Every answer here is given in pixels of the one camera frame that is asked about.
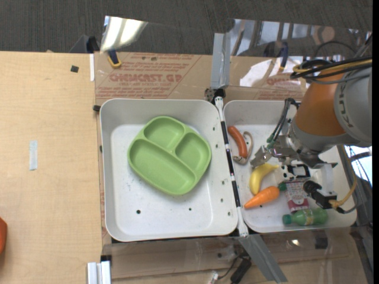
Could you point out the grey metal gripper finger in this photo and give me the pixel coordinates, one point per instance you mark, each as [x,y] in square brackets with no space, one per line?
[260,157]

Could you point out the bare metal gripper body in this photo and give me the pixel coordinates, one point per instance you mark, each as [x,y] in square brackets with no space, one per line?
[285,151]

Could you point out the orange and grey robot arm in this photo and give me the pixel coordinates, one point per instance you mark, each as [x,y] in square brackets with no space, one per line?
[322,111]

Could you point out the yellow banana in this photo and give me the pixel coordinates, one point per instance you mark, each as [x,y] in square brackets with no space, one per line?
[258,176]

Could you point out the black and white cow-print carton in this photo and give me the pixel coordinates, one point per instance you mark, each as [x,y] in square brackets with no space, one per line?
[296,171]

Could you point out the orange sausage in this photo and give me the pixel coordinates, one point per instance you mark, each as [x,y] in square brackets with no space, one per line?
[240,142]

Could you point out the thin black and white rod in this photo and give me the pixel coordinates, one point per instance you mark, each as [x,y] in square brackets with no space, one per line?
[226,146]

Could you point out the orange carrot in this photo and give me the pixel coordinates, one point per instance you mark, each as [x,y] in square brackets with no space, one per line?
[263,196]

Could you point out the pink and white carton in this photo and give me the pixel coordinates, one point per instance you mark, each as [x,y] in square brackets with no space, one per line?
[296,197]

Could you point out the white plastic tray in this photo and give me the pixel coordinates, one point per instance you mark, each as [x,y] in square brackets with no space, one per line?
[260,220]
[165,214]

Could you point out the green plastic bottle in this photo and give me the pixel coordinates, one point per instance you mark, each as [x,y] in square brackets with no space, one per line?
[309,216]

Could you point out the green divided plate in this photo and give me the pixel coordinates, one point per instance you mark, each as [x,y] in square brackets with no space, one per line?
[160,161]

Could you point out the brown cardboard board, red print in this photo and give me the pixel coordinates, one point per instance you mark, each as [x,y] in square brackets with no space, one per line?
[154,75]

